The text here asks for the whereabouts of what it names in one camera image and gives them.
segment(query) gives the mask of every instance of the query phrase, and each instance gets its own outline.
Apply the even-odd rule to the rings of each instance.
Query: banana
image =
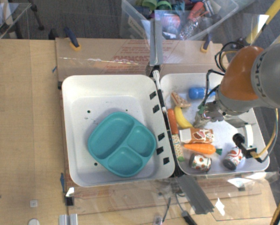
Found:
[[[182,109],[178,106],[175,106],[174,108],[174,115],[177,120],[177,124],[182,128],[191,128],[193,125],[188,122],[188,120],[184,117]]]

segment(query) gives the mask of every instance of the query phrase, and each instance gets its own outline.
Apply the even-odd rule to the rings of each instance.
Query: toy carrot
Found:
[[[184,147],[202,154],[213,154],[215,152],[219,155],[222,154],[222,149],[216,149],[213,145],[209,143],[184,144]]]
[[[171,133],[172,134],[178,134],[177,120],[176,120],[176,117],[174,115],[174,110],[172,108],[168,109],[167,114],[168,114]]]

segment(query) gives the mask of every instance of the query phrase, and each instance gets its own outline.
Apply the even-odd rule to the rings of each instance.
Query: teal plate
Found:
[[[110,114],[88,139],[88,151],[94,159],[120,177],[139,173],[155,148],[150,130],[124,112]]]

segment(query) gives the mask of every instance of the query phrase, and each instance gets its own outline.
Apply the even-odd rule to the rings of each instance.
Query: wooden surface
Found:
[[[0,41],[0,225],[24,225],[32,218],[57,225],[59,215],[67,213],[59,180],[64,150],[56,65],[54,41]],[[276,205],[268,182],[258,180],[258,186],[261,193],[222,198],[224,216],[217,209],[194,215],[188,203],[182,206],[198,224],[267,225]],[[37,207],[30,207],[31,200]],[[165,211],[161,205],[79,215],[78,220],[80,225],[152,224]],[[164,224],[185,224],[180,216],[172,204]]]

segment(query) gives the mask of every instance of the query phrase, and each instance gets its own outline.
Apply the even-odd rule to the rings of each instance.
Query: tin can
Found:
[[[191,168],[208,172],[211,168],[212,159],[201,154],[192,153],[189,165]]]
[[[230,170],[235,170],[242,159],[243,154],[241,152],[241,149],[239,149],[238,147],[234,147],[224,158],[223,165]]]

